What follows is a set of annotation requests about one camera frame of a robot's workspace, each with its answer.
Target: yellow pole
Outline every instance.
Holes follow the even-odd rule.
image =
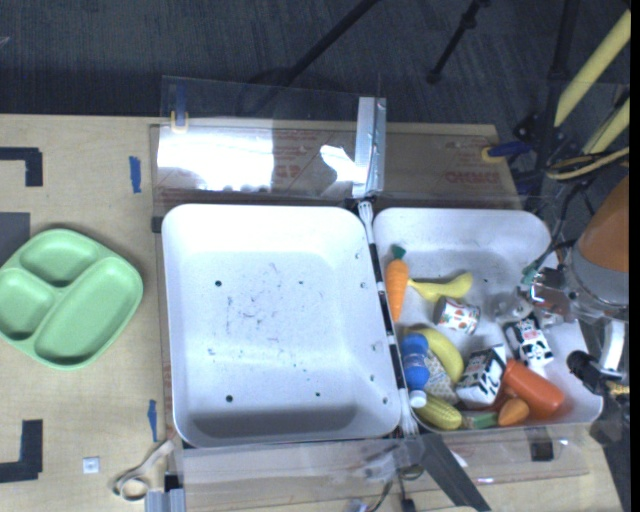
[[[625,47],[630,38],[631,11],[627,9],[563,91],[556,111],[555,127],[564,123],[567,116],[616,58],[616,55]]]
[[[582,148],[582,152],[588,155],[590,153],[602,153],[606,150],[616,140],[616,137],[629,126],[630,113],[631,98],[627,98],[627,101],[624,102],[624,105],[618,109],[613,117],[589,139],[589,142]]]

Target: green plate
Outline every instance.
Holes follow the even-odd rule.
[[[122,332],[142,291],[138,271],[107,247],[44,231],[0,268],[0,337],[52,368],[83,368]]]

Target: wooden table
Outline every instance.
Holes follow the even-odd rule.
[[[29,212],[31,235],[67,227],[95,238],[130,261],[145,286],[140,307],[119,339],[85,369],[53,370],[0,342],[0,462],[18,460],[22,420],[42,419],[44,425],[42,473],[37,480],[0,484],[0,510],[144,509],[142,502],[115,496],[110,486],[156,446],[147,418],[150,400],[157,403],[159,439],[166,434],[156,235],[150,227],[149,128],[158,121],[0,116],[0,146],[37,147],[44,155],[42,187],[25,187],[23,162],[0,161],[0,211]],[[460,129],[467,136],[492,133],[486,126]],[[455,127],[446,130],[456,133]],[[132,187],[129,157],[141,164],[140,193]],[[620,510],[602,450],[588,436],[583,456],[587,474],[487,485],[481,492],[495,510]],[[83,474],[85,457],[100,458],[98,473]],[[159,462],[147,475],[152,488],[161,488],[164,469]],[[439,490],[413,497],[418,510],[451,506]],[[327,512],[344,506],[338,501],[270,510]],[[380,510],[398,511],[397,500],[389,498]]]

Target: bottle white cap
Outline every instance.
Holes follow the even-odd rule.
[[[409,403],[414,409],[420,409],[427,405],[427,394],[420,389],[415,389],[409,393]]]

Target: blue bottle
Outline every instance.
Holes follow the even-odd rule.
[[[427,338],[417,332],[409,333],[400,344],[402,367],[409,388],[409,403],[416,409],[427,405],[424,387],[429,380],[429,368],[425,363],[428,350]]]

